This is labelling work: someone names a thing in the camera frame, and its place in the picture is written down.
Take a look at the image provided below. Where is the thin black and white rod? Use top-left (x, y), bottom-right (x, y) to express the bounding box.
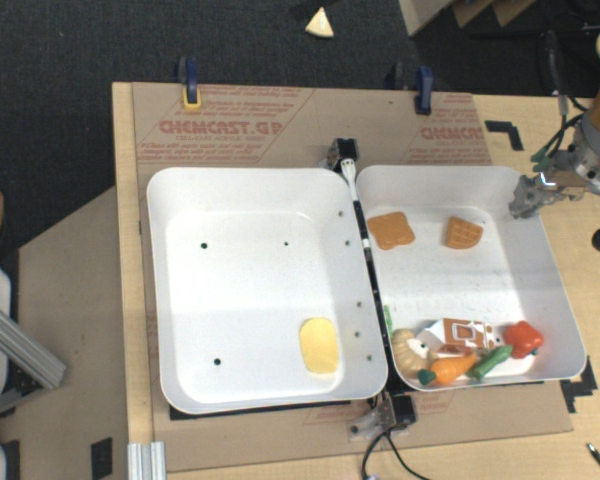
top-left (340, 158), bottom-right (398, 395)

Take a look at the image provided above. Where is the green pea pod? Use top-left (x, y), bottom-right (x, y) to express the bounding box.
top-left (466, 344), bottom-right (515, 382)

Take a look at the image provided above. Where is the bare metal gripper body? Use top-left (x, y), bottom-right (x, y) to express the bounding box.
top-left (543, 143), bottom-right (600, 203)

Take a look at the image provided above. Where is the brown cardboard board red print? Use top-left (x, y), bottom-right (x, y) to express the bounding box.
top-left (129, 81), bottom-right (576, 474)

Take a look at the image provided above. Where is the white plastic tray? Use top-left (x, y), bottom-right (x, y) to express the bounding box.
top-left (145, 166), bottom-right (389, 415)
top-left (354, 164), bottom-right (588, 394)

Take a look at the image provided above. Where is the yellow flat oval slice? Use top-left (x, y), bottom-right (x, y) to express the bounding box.
top-left (298, 316), bottom-right (341, 376)

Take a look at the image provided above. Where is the red bell pepper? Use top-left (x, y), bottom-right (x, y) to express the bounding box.
top-left (502, 320), bottom-right (546, 360)

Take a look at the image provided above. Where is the beige croissant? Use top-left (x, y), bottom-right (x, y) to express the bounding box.
top-left (390, 328), bottom-right (435, 377)

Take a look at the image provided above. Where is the black block with thin wires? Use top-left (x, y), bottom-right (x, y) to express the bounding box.
top-left (324, 136), bottom-right (359, 170)
top-left (348, 392), bottom-right (419, 442)

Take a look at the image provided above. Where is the orange carrot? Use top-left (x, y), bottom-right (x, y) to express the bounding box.
top-left (417, 353), bottom-right (482, 388)

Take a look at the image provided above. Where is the orange waffle piece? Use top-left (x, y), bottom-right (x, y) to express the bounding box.
top-left (443, 215), bottom-right (485, 251)

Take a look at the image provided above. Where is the orange toast slice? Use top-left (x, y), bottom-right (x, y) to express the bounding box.
top-left (366, 211), bottom-right (417, 252)

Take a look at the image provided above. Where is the white and orange carton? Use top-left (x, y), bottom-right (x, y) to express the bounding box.
top-left (413, 317), bottom-right (504, 358)

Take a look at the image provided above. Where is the cream triangular wedge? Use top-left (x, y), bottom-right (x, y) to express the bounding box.
top-left (304, 6), bottom-right (336, 39)

